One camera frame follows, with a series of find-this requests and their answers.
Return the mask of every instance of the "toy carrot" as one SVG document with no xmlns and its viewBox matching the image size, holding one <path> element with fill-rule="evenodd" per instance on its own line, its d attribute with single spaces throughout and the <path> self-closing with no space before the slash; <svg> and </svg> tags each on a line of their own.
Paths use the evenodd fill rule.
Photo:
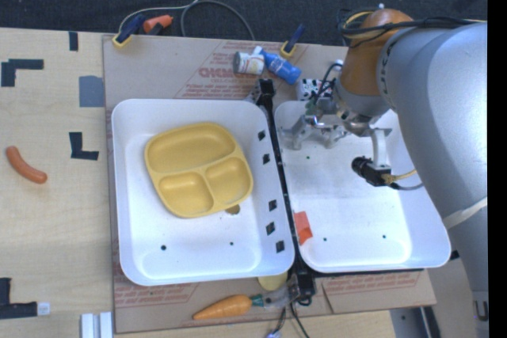
<svg viewBox="0 0 507 338">
<path fill-rule="evenodd" d="M 245 294 L 236 294 L 224 298 L 209 307 L 195 313 L 194 320 L 207 320 L 208 318 L 234 317 L 248 313 L 252 307 L 252 299 Z"/>
</svg>

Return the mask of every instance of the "toy sausage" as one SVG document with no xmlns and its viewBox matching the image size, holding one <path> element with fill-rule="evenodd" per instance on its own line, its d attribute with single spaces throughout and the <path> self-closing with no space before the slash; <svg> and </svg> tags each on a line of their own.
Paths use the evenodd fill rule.
<svg viewBox="0 0 507 338">
<path fill-rule="evenodd" d="M 48 179 L 46 173 L 27 164 L 15 146 L 8 146 L 6 148 L 6 155 L 13 168 L 26 179 L 38 184 L 43 184 Z"/>
</svg>

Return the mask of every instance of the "black hole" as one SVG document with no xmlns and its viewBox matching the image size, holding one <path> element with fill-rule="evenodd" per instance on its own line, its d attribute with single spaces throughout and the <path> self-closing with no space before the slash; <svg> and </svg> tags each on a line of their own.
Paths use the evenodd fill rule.
<svg viewBox="0 0 507 338">
<path fill-rule="evenodd" d="M 283 241 L 278 241 L 276 243 L 276 253 L 281 253 L 285 249 L 285 243 Z"/>
<path fill-rule="evenodd" d="M 271 222 L 266 226 L 266 233 L 268 233 L 268 235 L 272 234 L 274 230 L 275 230 L 274 222 Z"/>
</svg>

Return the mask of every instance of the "blue bottle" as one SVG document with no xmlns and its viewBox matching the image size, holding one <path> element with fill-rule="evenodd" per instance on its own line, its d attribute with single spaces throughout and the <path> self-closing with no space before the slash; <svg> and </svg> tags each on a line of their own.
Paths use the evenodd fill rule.
<svg viewBox="0 0 507 338">
<path fill-rule="evenodd" d="M 266 67 L 270 72 L 284 79 L 289 85 L 294 85 L 301 75 L 301 70 L 297 66 L 293 66 L 289 61 L 283 59 L 277 54 L 269 54 L 261 49 L 264 56 Z"/>
</svg>

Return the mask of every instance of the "white cable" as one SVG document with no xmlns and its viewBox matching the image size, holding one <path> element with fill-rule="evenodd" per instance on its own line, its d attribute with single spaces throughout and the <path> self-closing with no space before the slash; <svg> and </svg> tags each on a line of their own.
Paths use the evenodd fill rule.
<svg viewBox="0 0 507 338">
<path fill-rule="evenodd" d="M 184 5 L 184 6 L 169 6 L 169 7 L 151 7 L 151 8 L 147 8 L 147 9 L 141 9 L 141 10 L 137 10 L 135 11 L 134 13 L 130 13 L 128 16 L 125 17 L 125 19 L 123 19 L 120 23 L 120 27 L 118 28 L 118 32 L 121 31 L 121 29 L 123 28 L 125 22 L 130 19 L 131 17 L 135 16 L 136 14 L 139 14 L 139 13 L 144 13 L 144 12 L 151 12 L 151 11 L 157 11 L 157 10 L 168 10 L 168 9 L 171 9 L 171 10 L 180 10 L 180 9 L 186 9 L 187 7 L 193 5 L 194 3 L 198 2 L 199 0 L 192 0 L 188 5 Z"/>
<path fill-rule="evenodd" d="M 451 215 L 448 215 L 443 220 L 445 228 L 447 230 L 450 230 L 452 227 L 467 221 L 472 215 L 477 213 L 482 208 L 487 207 L 487 205 L 488 205 L 488 196 L 486 196 L 482 200 L 479 200 L 477 203 L 472 204 L 469 208 L 458 210 L 452 213 Z"/>
</svg>

